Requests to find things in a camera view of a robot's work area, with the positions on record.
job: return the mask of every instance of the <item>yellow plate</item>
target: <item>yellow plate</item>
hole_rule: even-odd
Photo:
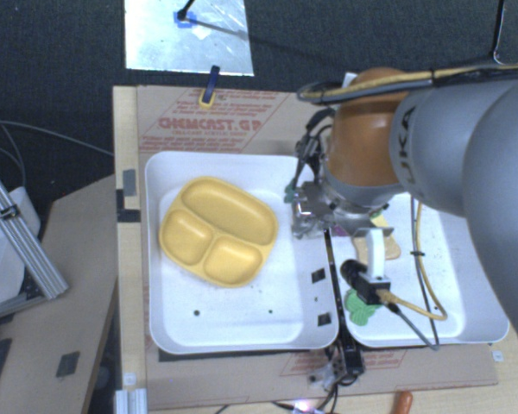
[[[186,184],[163,218],[165,254],[214,284],[237,287],[261,270],[275,245],[275,213],[248,192],[221,179]]]

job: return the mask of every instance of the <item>metal sheet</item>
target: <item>metal sheet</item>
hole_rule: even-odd
[[[187,0],[124,0],[126,66],[172,72],[253,76],[243,0],[196,0],[190,22],[176,12]]]

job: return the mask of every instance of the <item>cardboard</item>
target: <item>cardboard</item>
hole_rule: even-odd
[[[218,90],[210,110],[198,106],[198,88],[138,87],[117,90],[117,97],[136,99],[136,111],[124,112],[124,121],[137,121],[138,155],[117,170],[135,168],[143,174],[149,157],[161,150],[242,154],[292,154],[305,124],[318,109],[299,102],[292,93]],[[123,137],[117,130],[116,140]],[[140,179],[140,209],[145,195]],[[148,235],[141,213],[142,244]],[[325,391],[309,376],[326,364],[324,351],[276,352],[224,356],[162,354],[149,336],[148,260],[142,249],[145,327],[145,375],[150,410],[227,405],[291,398],[323,398]],[[486,386],[497,383],[487,345],[377,350],[363,356],[366,373],[342,395],[395,392],[402,389]]]

